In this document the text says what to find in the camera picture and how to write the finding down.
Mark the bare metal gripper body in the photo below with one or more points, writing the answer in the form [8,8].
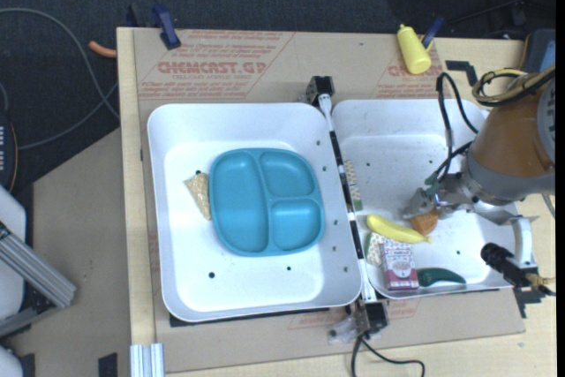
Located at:
[459,192]

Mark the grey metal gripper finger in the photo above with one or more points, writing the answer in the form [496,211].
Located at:
[415,203]
[436,207]

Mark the orange toy food piece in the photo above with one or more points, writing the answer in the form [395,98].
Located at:
[424,224]

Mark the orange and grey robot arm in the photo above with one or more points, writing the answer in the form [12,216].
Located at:
[507,145]

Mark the yellow banana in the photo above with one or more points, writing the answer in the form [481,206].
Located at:
[393,229]

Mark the white plastic tray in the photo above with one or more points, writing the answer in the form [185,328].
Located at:
[393,145]
[247,278]

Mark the small patterned packet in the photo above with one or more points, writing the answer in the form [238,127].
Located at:
[374,249]

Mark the long patterned packet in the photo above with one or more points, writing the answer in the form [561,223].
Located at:
[354,190]

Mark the red and white carton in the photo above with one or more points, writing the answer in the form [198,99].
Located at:
[399,267]

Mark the green pepper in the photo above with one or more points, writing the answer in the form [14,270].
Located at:
[439,276]

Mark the thin black and white rod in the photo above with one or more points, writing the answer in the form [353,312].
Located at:
[342,172]

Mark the yellow bottle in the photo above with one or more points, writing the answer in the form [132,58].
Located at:
[414,50]

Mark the blue divided plate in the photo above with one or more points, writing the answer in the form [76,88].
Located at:
[265,203]

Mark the brown cardboard board red print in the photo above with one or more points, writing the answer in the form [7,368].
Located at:
[247,70]

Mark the tan waffle biscuit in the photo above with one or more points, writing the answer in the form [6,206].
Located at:
[199,192]

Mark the orange sausage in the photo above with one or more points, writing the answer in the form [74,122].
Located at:
[102,50]

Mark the black cylinder on white bracket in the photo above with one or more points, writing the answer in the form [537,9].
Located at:
[503,260]

